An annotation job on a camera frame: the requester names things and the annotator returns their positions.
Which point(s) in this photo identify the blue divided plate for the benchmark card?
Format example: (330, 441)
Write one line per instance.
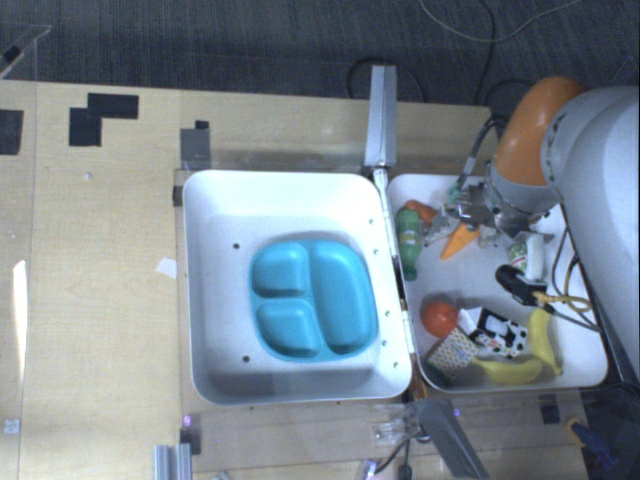
(340, 293)

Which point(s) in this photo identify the yellow banana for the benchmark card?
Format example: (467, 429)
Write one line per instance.
(541, 335)
(510, 370)

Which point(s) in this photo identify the white plastic tray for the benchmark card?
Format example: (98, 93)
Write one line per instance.
(220, 288)
(470, 283)

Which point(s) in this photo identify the green plastic bottle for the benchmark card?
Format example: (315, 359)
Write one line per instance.
(409, 238)

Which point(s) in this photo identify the black cylinder on white bracket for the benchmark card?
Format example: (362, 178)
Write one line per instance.
(517, 283)

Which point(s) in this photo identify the green and white can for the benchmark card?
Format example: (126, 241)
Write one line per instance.
(518, 255)

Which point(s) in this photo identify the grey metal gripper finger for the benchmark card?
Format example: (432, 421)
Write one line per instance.
(440, 228)
(488, 238)

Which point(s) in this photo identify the orange carrot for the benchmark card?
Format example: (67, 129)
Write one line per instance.
(457, 243)

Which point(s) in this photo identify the red tomato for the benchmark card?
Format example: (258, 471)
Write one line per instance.
(439, 317)

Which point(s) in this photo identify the black and white carton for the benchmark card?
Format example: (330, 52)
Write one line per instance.
(500, 335)

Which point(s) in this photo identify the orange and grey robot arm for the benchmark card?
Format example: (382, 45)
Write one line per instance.
(595, 178)

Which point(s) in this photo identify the patterned white packet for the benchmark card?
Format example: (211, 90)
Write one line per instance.
(452, 355)

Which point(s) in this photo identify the orange sausage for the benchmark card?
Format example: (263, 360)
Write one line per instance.
(422, 210)

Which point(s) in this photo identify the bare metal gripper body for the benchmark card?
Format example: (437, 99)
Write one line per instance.
(475, 210)

